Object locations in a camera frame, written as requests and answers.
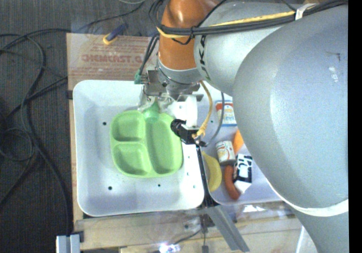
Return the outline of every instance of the green divided plate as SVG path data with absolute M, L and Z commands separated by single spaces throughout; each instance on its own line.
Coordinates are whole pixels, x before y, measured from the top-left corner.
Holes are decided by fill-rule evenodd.
M 154 178 L 175 173 L 182 165 L 182 145 L 170 128 L 173 118 L 157 103 L 143 111 L 128 110 L 111 123 L 112 158 L 130 177 Z

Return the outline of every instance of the dark gray carpet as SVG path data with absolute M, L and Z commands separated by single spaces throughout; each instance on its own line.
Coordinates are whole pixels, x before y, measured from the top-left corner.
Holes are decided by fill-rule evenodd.
M 140 9 L 123 18 L 101 22 L 80 32 L 109 33 L 119 23 L 127 22 L 129 29 L 126 35 L 151 35 L 155 28 L 147 12 L 153 1 L 146 0 Z M 16 38 L 5 36 L 8 33 L 23 35 L 47 28 L 76 31 L 96 19 L 123 14 L 133 8 L 134 5 L 125 5 L 116 0 L 0 0 L 0 47 Z M 50 32 L 37 35 L 34 39 L 46 54 L 48 70 L 44 71 L 32 92 L 56 81 L 59 75 L 67 74 L 65 33 Z M 40 52 L 30 41 L 20 42 L 11 47 L 10 51 L 26 55 L 26 58 L 4 52 L 0 55 L 0 111 L 4 116 L 21 103 L 36 77 L 41 59 Z M 54 89 L 25 107 L 24 115 L 30 119 L 30 123 L 25 124 L 28 130 L 33 131 L 33 137 L 47 161 L 36 151 L 28 171 L 10 194 L 6 193 L 27 162 L 15 162 L 0 156 L 0 252 L 55 252 L 56 236 L 71 231 L 71 227 L 66 228 L 66 208 L 61 194 L 62 185 L 66 188 L 71 223 L 70 137 L 66 90 L 66 82 L 59 82 Z M 5 129 L 5 125 L 8 128 L 22 127 L 18 110 L 7 118 L 7 123 L 4 123 L 1 116 L 0 119 L 2 129 Z M 18 158 L 28 155 L 27 140 L 21 136 L 2 135 L 1 142 L 1 147 L 6 152 L 13 151 Z M 61 182 L 56 179 L 49 164 L 61 176 Z

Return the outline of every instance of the yellow banana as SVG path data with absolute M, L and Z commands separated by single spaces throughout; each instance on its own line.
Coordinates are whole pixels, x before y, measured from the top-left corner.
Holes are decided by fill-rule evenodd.
M 221 184 L 222 173 L 218 160 L 210 155 L 207 155 L 205 152 L 202 152 L 202 156 L 207 165 L 208 169 L 208 185 L 209 191 L 215 191 Z

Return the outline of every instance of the small can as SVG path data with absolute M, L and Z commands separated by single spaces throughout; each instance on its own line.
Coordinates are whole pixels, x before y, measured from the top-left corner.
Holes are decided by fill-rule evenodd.
M 216 151 L 220 165 L 233 165 L 236 162 L 231 141 L 225 140 L 218 142 L 216 144 Z
M 216 113 L 220 120 L 221 118 L 221 110 L 222 110 L 222 101 L 216 102 Z M 223 126 L 235 126 L 236 120 L 234 115 L 234 106 L 232 102 L 225 101 L 224 103 L 224 115 L 222 120 Z

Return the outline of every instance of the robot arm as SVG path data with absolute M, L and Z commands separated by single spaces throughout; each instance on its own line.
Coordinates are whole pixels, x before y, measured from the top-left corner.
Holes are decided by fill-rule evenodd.
M 174 41 L 176 50 L 166 46 L 169 34 L 160 29 L 160 82 L 175 99 L 197 90 L 200 80 L 231 95 L 248 150 L 318 252 L 349 252 L 348 1 L 316 6 L 298 20 L 290 20 L 283 4 L 189 3 L 197 3 L 197 10 L 207 6 L 204 14 L 212 11 L 204 20 L 198 15 L 202 23 L 192 23 L 189 27 L 197 28 L 191 31 L 209 30 L 187 45 Z M 269 25 L 256 20 L 270 14 L 284 15 L 283 20 Z M 176 8 L 167 17 L 183 15 Z M 232 29 L 229 23 L 240 19 L 255 20 L 249 26 L 257 28 Z

